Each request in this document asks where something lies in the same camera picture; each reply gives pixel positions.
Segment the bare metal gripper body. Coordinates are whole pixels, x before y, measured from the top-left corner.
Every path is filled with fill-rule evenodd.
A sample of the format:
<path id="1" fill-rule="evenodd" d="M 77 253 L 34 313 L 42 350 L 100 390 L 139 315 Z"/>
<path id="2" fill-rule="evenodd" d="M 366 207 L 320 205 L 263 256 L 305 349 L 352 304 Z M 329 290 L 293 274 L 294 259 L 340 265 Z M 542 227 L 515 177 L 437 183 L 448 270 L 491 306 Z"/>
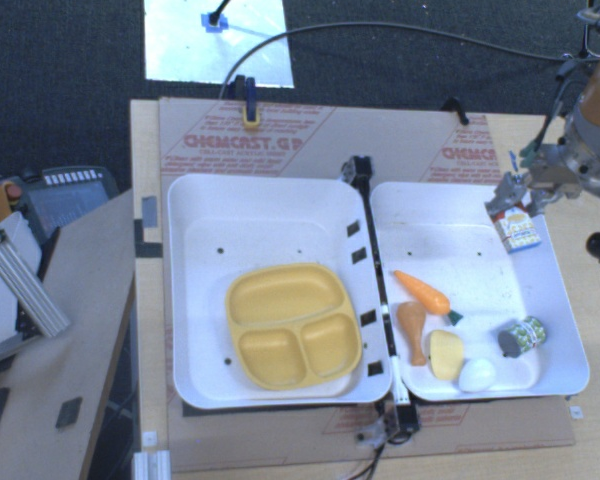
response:
<path id="1" fill-rule="evenodd" d="M 538 146 L 534 141 L 522 150 L 525 183 L 533 189 L 560 191 L 567 199 L 582 192 L 600 199 L 600 142 L 563 136 L 556 144 Z"/>

